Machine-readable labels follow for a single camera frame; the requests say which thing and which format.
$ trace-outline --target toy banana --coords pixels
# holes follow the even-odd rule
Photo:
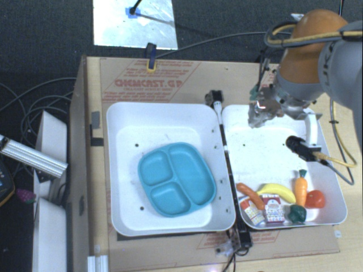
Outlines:
[[[258,192],[258,195],[268,193],[268,194],[278,194],[282,199],[289,203],[296,203],[296,197],[294,193],[287,187],[281,184],[265,184]]]

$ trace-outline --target toy carrot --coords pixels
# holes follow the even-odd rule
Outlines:
[[[307,194],[307,181],[305,179],[306,170],[300,169],[300,177],[295,182],[295,197],[296,204],[299,206],[305,206],[306,194]]]
[[[265,203],[263,202],[263,200],[259,197],[259,195],[255,191],[253,191],[251,188],[249,188],[247,185],[245,185],[243,183],[238,183],[236,185],[236,187],[239,192],[249,196],[250,200],[255,204],[255,206],[259,210],[265,209]]]

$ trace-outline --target red tomato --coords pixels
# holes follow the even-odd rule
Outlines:
[[[306,195],[305,208],[321,209],[325,207],[325,196],[320,190],[312,190]]]

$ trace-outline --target dark green vegetable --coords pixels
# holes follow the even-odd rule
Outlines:
[[[288,218],[293,223],[303,223],[306,220],[306,209],[303,206],[291,205]]]

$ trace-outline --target blue divided plate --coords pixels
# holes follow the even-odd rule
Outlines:
[[[138,175],[151,204],[164,216],[189,214],[216,196],[209,167],[187,143],[173,143],[146,154],[138,164]]]

